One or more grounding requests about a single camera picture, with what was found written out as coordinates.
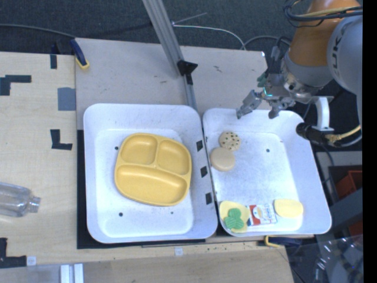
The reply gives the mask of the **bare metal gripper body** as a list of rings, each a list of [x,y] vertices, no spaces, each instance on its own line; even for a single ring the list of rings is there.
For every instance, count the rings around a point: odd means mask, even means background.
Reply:
[[[294,105],[296,102],[308,104],[320,90],[301,83],[291,73],[263,73],[260,76],[262,97],[270,105]]]

